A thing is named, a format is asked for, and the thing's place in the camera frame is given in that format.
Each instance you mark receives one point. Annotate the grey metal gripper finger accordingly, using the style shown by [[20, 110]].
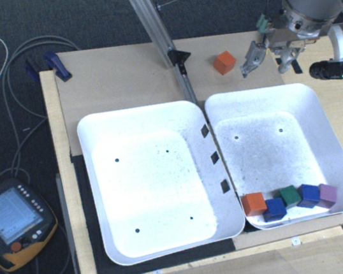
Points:
[[252, 57], [288, 58]]

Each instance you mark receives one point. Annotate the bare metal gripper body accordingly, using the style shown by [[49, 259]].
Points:
[[290, 32]]

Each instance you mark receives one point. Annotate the orange cube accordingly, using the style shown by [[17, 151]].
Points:
[[224, 62], [253, 204]]

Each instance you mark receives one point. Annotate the white plastic tray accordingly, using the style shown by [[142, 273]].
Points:
[[153, 184], [271, 156]]

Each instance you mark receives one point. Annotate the brown flat board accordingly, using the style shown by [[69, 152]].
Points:
[[123, 79]]

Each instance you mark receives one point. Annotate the green cube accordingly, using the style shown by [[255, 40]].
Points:
[[290, 195]]

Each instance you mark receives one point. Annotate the blue cube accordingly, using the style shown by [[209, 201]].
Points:
[[309, 195], [275, 209]]

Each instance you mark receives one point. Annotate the purple cube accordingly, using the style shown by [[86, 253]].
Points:
[[327, 195]]

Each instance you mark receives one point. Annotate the black cylinder on white bracket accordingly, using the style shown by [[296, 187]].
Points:
[[325, 69]]

